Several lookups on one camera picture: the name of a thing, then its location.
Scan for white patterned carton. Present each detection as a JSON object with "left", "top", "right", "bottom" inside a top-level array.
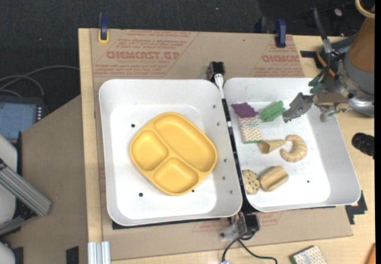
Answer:
[
  {"left": 289, "top": 245, "right": 330, "bottom": 264},
  {"left": 236, "top": 115, "right": 264, "bottom": 145}
]

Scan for thin black and white rod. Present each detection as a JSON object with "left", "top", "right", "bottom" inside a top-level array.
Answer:
[{"left": 213, "top": 73, "right": 249, "bottom": 216}]

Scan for tan ice cream cone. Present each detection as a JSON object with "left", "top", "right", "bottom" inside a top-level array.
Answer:
[{"left": 258, "top": 139, "right": 288, "bottom": 155}]

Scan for tan chip biscuit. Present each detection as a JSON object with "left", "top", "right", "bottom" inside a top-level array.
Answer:
[{"left": 241, "top": 169, "right": 260, "bottom": 196}]

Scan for brown cardboard board red print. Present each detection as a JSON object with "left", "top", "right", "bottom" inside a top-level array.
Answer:
[{"left": 89, "top": 29, "right": 355, "bottom": 261}]

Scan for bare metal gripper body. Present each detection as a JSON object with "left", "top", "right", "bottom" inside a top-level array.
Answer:
[{"left": 312, "top": 89, "right": 376, "bottom": 117}]

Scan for white plastic tray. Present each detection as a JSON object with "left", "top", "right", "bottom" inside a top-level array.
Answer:
[
  {"left": 98, "top": 78, "right": 243, "bottom": 227},
  {"left": 222, "top": 77, "right": 362, "bottom": 213}
]

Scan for tan ridged bread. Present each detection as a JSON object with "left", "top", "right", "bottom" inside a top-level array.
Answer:
[{"left": 258, "top": 165, "right": 290, "bottom": 193}]

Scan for black cylinder on white bracket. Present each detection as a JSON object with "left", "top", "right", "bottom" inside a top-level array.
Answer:
[{"left": 351, "top": 131, "right": 376, "bottom": 160}]

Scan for tan croissant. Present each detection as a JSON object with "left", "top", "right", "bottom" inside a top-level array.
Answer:
[{"left": 279, "top": 134, "right": 308, "bottom": 164}]

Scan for black block with thin wires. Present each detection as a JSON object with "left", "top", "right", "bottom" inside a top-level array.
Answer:
[
  {"left": 218, "top": 213, "right": 261, "bottom": 243},
  {"left": 201, "top": 61, "right": 226, "bottom": 82}
]

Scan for green bean pods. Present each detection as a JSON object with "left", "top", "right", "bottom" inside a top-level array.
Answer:
[{"left": 260, "top": 100, "right": 288, "bottom": 123}]

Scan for yellow divided plate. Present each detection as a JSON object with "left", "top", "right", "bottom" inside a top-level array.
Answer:
[{"left": 129, "top": 111, "right": 219, "bottom": 197}]

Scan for purple grapes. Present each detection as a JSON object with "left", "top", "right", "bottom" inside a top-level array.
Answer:
[{"left": 230, "top": 102, "right": 260, "bottom": 120}]

